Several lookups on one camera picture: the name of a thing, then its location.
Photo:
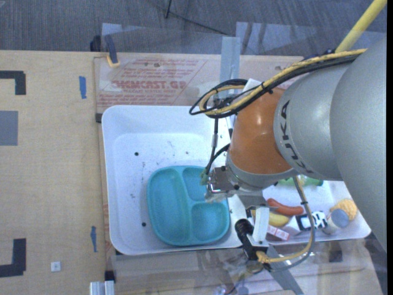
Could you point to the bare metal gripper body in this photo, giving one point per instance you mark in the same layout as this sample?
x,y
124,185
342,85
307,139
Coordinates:
x,y
223,178

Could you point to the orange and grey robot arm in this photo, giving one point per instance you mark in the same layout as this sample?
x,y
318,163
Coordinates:
x,y
307,124

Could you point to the blue divided plate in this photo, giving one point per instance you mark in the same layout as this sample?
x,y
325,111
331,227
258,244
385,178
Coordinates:
x,y
172,204

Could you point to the yellow banana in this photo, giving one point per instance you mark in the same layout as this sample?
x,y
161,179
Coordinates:
x,y
277,220

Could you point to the red sausage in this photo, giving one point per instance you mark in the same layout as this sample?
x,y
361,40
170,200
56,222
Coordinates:
x,y
287,209

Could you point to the red and white packet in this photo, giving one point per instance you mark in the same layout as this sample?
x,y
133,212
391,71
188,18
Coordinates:
x,y
278,233

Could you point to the green toy vegetable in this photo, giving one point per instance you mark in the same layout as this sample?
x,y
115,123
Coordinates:
x,y
311,182

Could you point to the black and white carton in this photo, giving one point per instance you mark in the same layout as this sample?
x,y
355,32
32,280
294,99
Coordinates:
x,y
310,220

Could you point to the white plastic tray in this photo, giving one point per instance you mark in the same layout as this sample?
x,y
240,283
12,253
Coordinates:
x,y
129,152
334,192

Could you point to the small grey can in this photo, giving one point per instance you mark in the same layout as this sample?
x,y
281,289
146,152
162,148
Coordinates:
x,y
340,218

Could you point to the yellow corn cob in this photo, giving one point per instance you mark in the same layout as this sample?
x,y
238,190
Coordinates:
x,y
348,206

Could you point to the black cylinder on white bracket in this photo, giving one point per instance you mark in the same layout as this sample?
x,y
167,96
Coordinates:
x,y
260,223

